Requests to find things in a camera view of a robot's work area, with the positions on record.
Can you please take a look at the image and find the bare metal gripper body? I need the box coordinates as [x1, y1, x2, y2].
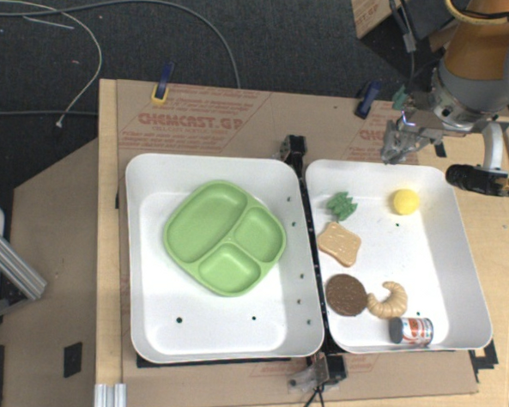
[394, 87, 500, 149]

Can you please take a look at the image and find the yellow ball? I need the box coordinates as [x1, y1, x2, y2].
[391, 188, 421, 217]

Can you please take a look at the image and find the green toy broccoli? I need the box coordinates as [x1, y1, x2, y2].
[324, 190, 360, 223]

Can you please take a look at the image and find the tan toy bread slice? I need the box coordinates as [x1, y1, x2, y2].
[314, 221, 363, 269]

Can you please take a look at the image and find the white plastic tray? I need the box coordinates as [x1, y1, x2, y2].
[293, 157, 504, 362]
[112, 149, 336, 374]

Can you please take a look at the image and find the brown cardboard board, red print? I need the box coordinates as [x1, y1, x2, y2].
[95, 79, 498, 407]

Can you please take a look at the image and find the beige toy croissant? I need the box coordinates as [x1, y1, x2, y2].
[365, 279, 409, 319]

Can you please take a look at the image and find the brown round biscuit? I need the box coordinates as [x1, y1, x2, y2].
[324, 272, 371, 319]

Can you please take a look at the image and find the small red and white can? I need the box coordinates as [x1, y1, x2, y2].
[386, 315, 436, 348]

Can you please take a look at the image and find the green divided plate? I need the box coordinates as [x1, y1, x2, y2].
[159, 176, 291, 301]

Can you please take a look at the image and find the black cylinder on white bracket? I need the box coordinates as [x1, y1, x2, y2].
[444, 118, 509, 197]

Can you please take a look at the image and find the black block with thin wires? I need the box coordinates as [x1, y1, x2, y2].
[307, 351, 349, 388]
[277, 133, 307, 167]

